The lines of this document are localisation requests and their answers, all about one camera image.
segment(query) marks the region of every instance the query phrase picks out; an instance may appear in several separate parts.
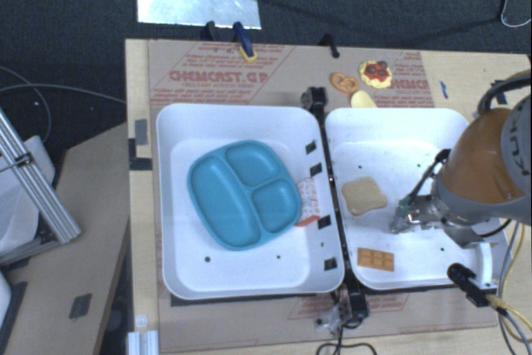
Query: wooden table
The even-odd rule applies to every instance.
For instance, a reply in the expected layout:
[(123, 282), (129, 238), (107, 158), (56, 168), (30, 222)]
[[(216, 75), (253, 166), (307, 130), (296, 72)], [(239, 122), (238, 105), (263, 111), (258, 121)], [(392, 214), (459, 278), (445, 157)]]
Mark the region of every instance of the wooden table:
[[(143, 160), (149, 162), (153, 155), (150, 98), (152, 102), (154, 98), (153, 93), (150, 94), (149, 69), (154, 61), (150, 55), (155, 55), (156, 50), (150, 50), (149, 46), (150, 44), (146, 40), (129, 40), (126, 42), (128, 135), (130, 141), (139, 140), (139, 129), (142, 129), (141, 143), (136, 144), (136, 146), (134, 144), (135, 157), (140, 162)], [(169, 46), (177, 50), (182, 49), (183, 52), (191, 52), (197, 48), (194, 42), (169, 42)], [(273, 72), (274, 78), (273, 74), (270, 76), (269, 86), (266, 88), (259, 87), (253, 94), (254, 103), (297, 105), (299, 96), (308, 86), (326, 86), (329, 90), (329, 109), (347, 106), (346, 97), (332, 90), (328, 83), (328, 76), (331, 72), (345, 70), (346, 65), (349, 65), (351, 60), (354, 62), (361, 56), (361, 52), (366, 56), (371, 55), (375, 58), (390, 56), (392, 53), (410, 55), (409, 52), (341, 48), (341, 61), (335, 62), (336, 60), (331, 58), (330, 51), (326, 47), (293, 47), (293, 49), (287, 48), (286, 52), (288, 52), (287, 56), (282, 61), (279, 60), (281, 65)], [(459, 52), (413, 52), (412, 55), (420, 57), (434, 106), (459, 111), (468, 121), (473, 119), (478, 100), (492, 82), (505, 79), (518, 71), (530, 69), (530, 63), (526, 56)], [(291, 73), (290, 76), (283, 81), (280, 75), (289, 72)], [(527, 93), (526, 90), (508, 93), (506, 96), (508, 106), (512, 107), (525, 93)], [(154, 176), (149, 168), (138, 167), (131, 170), (131, 243), (135, 314), (135, 333), (131, 334), (131, 340), (136, 338), (148, 338), (148, 340), (153, 338), (156, 340), (156, 333), (154, 332), (160, 326), (154, 221), (156, 199), (152, 190), (153, 184)], [(518, 307), (530, 318), (532, 317), (530, 228), (527, 229), (526, 238), (525, 250), (518, 260), (513, 276), (510, 278), (506, 298), (510, 304)], [(359, 340), (347, 341), (347, 343), (354, 343)], [(380, 354), (484, 353), (495, 355), (506, 351), (504, 341), (496, 328), (363, 338), (362, 341), (370, 342)], [(247, 353), (254, 355), (267, 353), (309, 354), (313, 353), (317, 346), (317, 342), (290, 343), (252, 348), (220, 349), (216, 353), (220, 355), (230, 353), (242, 355)], [(212, 351), (186, 353), (212, 353)]]
[[(7, 273), (27, 287), (6, 355), (100, 353), (129, 244), (126, 136), (118, 126), (66, 153), (57, 195), (82, 232)], [(71, 318), (77, 298), (87, 312)]]

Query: wire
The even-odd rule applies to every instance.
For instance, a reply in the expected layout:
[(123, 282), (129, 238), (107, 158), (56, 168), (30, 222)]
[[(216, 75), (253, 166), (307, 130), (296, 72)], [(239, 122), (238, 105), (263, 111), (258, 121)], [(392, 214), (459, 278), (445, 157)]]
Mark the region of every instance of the wire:
[(377, 351), (375, 350), (375, 348), (370, 345), (369, 343), (354, 343), (354, 344), (350, 344), (350, 345), (345, 345), (342, 343), (342, 339), (343, 339), (343, 329), (344, 327), (340, 327), (340, 331), (338, 332), (338, 342), (337, 343), (323, 343), (321, 345), (318, 346), (318, 349), (316, 349), (316, 355), (320, 355), (320, 352), (324, 349), (324, 348), (335, 348), (334, 349), (334, 352), (332, 353), (332, 355), (340, 355), (340, 351), (345, 348), (345, 349), (350, 349), (350, 348), (368, 348), (373, 355), (378, 355), (377, 354)]
[[(500, 303), (501, 304), (501, 306), (500, 306), (501, 308), (508, 309), (509, 311), (511, 311), (514, 315), (516, 315), (519, 319), (521, 319), (521, 321), (523, 321), (530, 328), (530, 331), (532, 331), (532, 323), (530, 322), (530, 320), (527, 319), (522, 313), (520, 313), (516, 309), (512, 308), (511, 306), (508, 306), (505, 303), (504, 299), (503, 299), (503, 296), (504, 296), (504, 293), (505, 293), (505, 285), (506, 285), (507, 278), (510, 276), (510, 272), (511, 272), (512, 268), (514, 267), (514, 264), (515, 264), (515, 261), (517, 260), (517, 257), (519, 256), (519, 253), (521, 251), (521, 247), (523, 246), (523, 242), (524, 241), (525, 241), (525, 227), (523, 225), (521, 225), (520, 240), (519, 240), (519, 243), (517, 244), (517, 248), (515, 249), (514, 258), (511, 260), (510, 265), (508, 266), (508, 269), (505, 272), (505, 276), (502, 279), (502, 281), (500, 282), (500, 294), (498, 294), (498, 296), (499, 296), (498, 299), (499, 300), (496, 300), (495, 302), (496, 303)], [(510, 330), (510, 327), (509, 327), (508, 323), (505, 320), (503, 320), (503, 324), (505, 325), (506, 331), (510, 334), (510, 336), (512, 338), (514, 338), (518, 342), (523, 343), (523, 340), (521, 339), (521, 337), (517, 336), (515, 333), (513, 333)], [(527, 343), (532, 343), (532, 338), (527, 339)]]
[(350, 319), (345, 324), (343, 324), (344, 328), (347, 328), (347, 330), (354, 330), (355, 328), (359, 328), (362, 324), (362, 321), (360, 320), (352, 320)]
[(506, 228), (512, 219), (506, 220), (499, 228), (494, 229), (493, 231), (487, 232), (485, 234), (480, 234), (479, 237), (482, 237), (483, 239), (487, 237), (491, 237), (492, 235), (498, 234), (500, 231), (502, 231), (504, 228)]
[[(11, 70), (10, 68), (0, 66), (0, 71), (4, 71), (8, 74), (11, 74), (12, 76), (15, 76), (18, 80), (23, 81), (24, 83), (27, 83), (28, 85), (31, 85), (32, 83), (24, 76), (21, 76), (17, 72)], [(50, 106), (48, 105), (48, 102), (44, 95), (39, 91), (36, 87), (33, 87), (33, 90), (37, 94), (39, 98), (41, 98), (42, 104), (44, 105), (44, 109), (47, 113), (47, 132), (42, 138), (42, 143), (46, 144), (48, 141), (48, 138), (50, 137), (50, 134), (52, 133), (52, 113), (50, 112)]]
[(519, 312), (517, 309), (512, 308), (502, 298), (495, 296), (494, 294), (487, 294), (485, 297), (488, 299), (492, 307), (512, 312), (517, 318), (519, 318), (523, 323), (526, 324), (526, 326), (530, 329), (530, 331), (532, 331), (532, 322), (529, 319), (527, 319), (527, 317), (523, 315), (521, 312)]
[(507, 2), (508, 2), (508, 0), (504, 1), (503, 7), (502, 7), (502, 11), (500, 12), (500, 15), (499, 15), (500, 22), (502, 22), (502, 25), (504, 25), (505, 27), (508, 27), (508, 28), (519, 28), (519, 27), (528, 26), (530, 24), (530, 20), (532, 18), (529, 18), (527, 21), (522, 22), (521, 24), (509, 24), (509, 23), (506, 22), (505, 12), (506, 12), (506, 4), (507, 4)]
[[(500, 269), (500, 276), (499, 276), (499, 283), (502, 284), (506, 280), (506, 273), (508, 270), (508, 266), (510, 263), (510, 256), (511, 256), (511, 250), (512, 247), (514, 247), (515, 238), (517, 237), (517, 233), (519, 231), (519, 227), (522, 226), (520, 224), (517, 224), (514, 228), (514, 232), (512, 233), (512, 236), (510, 238), (510, 242), (508, 243), (508, 248), (506, 249), (505, 258), (502, 262), (502, 267)], [(501, 296), (501, 286), (497, 288), (497, 296)], [(505, 325), (503, 323), (503, 316), (499, 313), (499, 328), (500, 332), (502, 333), (502, 337), (505, 339), (506, 346), (512, 353), (512, 355), (515, 355), (515, 351), (512, 348), (512, 345), (510, 343), (510, 340), (508, 339), (508, 333), (506, 332)]]
[(524, 75), (513, 76), (507, 80), (495, 83), (480, 99), (476, 110), (478, 114), (482, 114), (490, 109), (491, 100), (504, 91), (513, 91), (530, 84), (530, 73)]
[(521, 339), (523, 341), (523, 343), (525, 344), (525, 347), (526, 347), (526, 351), (528, 352), (529, 355), (532, 355), (532, 350), (530, 350), (530, 344), (529, 342), (526, 340), (526, 336), (525, 334), (523, 333), (523, 330), (521, 330), (521, 328), (519, 327), (519, 325), (517, 324), (517, 322), (511, 317), (511, 315), (505, 311), (505, 310), (500, 310), (499, 311), (499, 315), (502, 316), (504, 319), (507, 319), (515, 328), (515, 330), (517, 330), (517, 333), (521, 336)]
[(64, 85), (52, 85), (52, 84), (46, 84), (46, 83), (28, 83), (26, 85), (13, 85), (8, 86), (0, 89), (0, 93), (3, 93), (5, 91), (15, 91), (16, 89), (26, 89), (26, 88), (36, 88), (36, 87), (45, 87), (46, 89), (60, 89), (63, 91), (74, 91), (79, 93), (84, 93), (86, 95), (91, 96), (98, 96), (100, 98), (106, 99), (108, 101), (114, 101), (119, 102), (121, 104), (125, 105), (125, 101), (120, 98), (115, 98), (113, 96), (106, 95), (104, 93), (94, 92), (94, 91), (88, 91), (87, 89), (81, 89), (80, 87), (74, 87), (74, 86), (64, 86)]

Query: blue divided plate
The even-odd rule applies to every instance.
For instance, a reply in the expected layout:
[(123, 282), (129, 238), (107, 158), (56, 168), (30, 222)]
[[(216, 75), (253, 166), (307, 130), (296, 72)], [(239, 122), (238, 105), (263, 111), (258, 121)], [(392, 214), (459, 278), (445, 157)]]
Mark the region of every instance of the blue divided plate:
[(187, 185), (205, 227), (227, 249), (264, 244), (301, 214), (296, 185), (262, 142), (240, 141), (201, 156), (190, 167)]

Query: metal rod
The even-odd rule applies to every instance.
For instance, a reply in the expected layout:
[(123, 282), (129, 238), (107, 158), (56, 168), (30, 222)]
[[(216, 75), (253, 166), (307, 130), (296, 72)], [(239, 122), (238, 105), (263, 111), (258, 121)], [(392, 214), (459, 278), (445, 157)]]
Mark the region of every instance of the metal rod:
[[(1, 108), (0, 153), (5, 156), (9, 165), (16, 164), (17, 159), (27, 155), (24, 143)], [(79, 235), (81, 232), (79, 226), (57, 198), (55, 191), (48, 184), (36, 163), (15, 167), (13, 173), (62, 244), (68, 243)]]
[(0, 256), (0, 267), (7, 266), (9, 264), (14, 264), (19, 260), (29, 258), (34, 254), (40, 254), (46, 250), (57, 247), (59, 243), (57, 241), (49, 241), (42, 244), (40, 238), (35, 238), (29, 243), (23, 244), (20, 247), (17, 247), (13, 251), (3, 254)]

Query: black cable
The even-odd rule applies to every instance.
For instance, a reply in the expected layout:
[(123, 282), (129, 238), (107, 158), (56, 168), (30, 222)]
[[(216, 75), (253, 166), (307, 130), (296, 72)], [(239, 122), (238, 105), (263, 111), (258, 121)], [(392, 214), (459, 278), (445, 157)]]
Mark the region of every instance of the black cable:
[(88, 91), (87, 89), (81, 89), (80, 87), (74, 87), (74, 86), (65, 86), (65, 85), (52, 85), (48, 83), (29, 83), (25, 85), (12, 85), (8, 87), (4, 87), (0, 89), (0, 93), (5, 91), (15, 91), (18, 89), (26, 89), (26, 88), (36, 88), (36, 87), (44, 87), (46, 89), (59, 89), (61, 91), (73, 91), (77, 93), (83, 93), (85, 95), (91, 95), (91, 96), (97, 96), (102, 99), (106, 99), (108, 101), (118, 102), (120, 104), (126, 104), (126, 101), (115, 98), (114, 96), (106, 95), (105, 93), (100, 92), (94, 92), (94, 91)]
[(320, 352), (323, 350), (323, 348), (335, 348), (332, 355), (340, 355), (340, 351), (344, 349), (350, 349), (350, 348), (368, 348), (372, 355), (378, 355), (375, 348), (370, 345), (369, 343), (354, 343), (350, 345), (345, 345), (342, 343), (343, 339), (343, 329), (344, 327), (340, 328), (340, 331), (338, 332), (338, 342), (337, 343), (323, 343), (318, 346), (318, 349), (316, 349), (316, 355), (320, 355)]
[(354, 330), (355, 328), (359, 328), (361, 324), (362, 324), (362, 321), (358, 319), (355, 319), (355, 320), (350, 319), (345, 324), (343, 324), (343, 327), (346, 328), (347, 330)]
[(50, 112), (50, 106), (48, 105), (48, 102), (44, 95), (39, 91), (36, 87), (32, 87), (32, 83), (24, 76), (21, 76), (17, 72), (11, 70), (10, 68), (0, 66), (0, 71), (4, 71), (8, 74), (11, 74), (12, 76), (15, 76), (18, 80), (23, 81), (27, 85), (30, 85), (30, 87), (33, 89), (33, 91), (37, 94), (39, 98), (41, 98), (42, 104), (44, 105), (44, 109), (47, 113), (47, 132), (42, 138), (42, 143), (46, 144), (48, 141), (48, 138), (50, 137), (50, 134), (52, 133), (52, 113)]
[(520, 89), (521, 87), (530, 85), (530, 74), (525, 74), (524, 76), (517, 76), (508, 80), (500, 81), (495, 83), (480, 99), (479, 105), (476, 108), (476, 111), (482, 114), (484, 111), (488, 111), (491, 106), (491, 101), (501, 92), (514, 91), (515, 89)]
[(432, 176), (434, 173), (435, 167), (443, 163), (444, 161), (449, 158), (449, 154), (451, 153), (451, 150), (448, 148), (441, 150), (438, 154), (436, 154), (436, 157), (434, 159), (434, 162), (425, 170), (425, 173), (423, 173), (423, 176), (421, 177), (420, 181), (417, 183), (417, 185), (414, 187), (414, 189), (410, 192), (410, 194), (407, 196), (410, 200), (410, 204), (414, 203), (414, 200), (416, 199), (417, 195), (419, 194), (419, 191), (421, 190), (421, 187), (423, 184), (425, 184), (425, 181)]
[(331, 299), (335, 305), (340, 303), (340, 297), (337, 295), (336, 291), (333, 291), (330, 294), (331, 294)]
[(512, 219), (507, 219), (499, 228), (494, 229), (493, 231), (487, 232), (485, 234), (480, 234), (479, 237), (482, 237), (483, 239), (487, 237), (491, 237), (491, 235), (498, 234), (500, 231), (502, 231), (504, 228), (506, 228)]

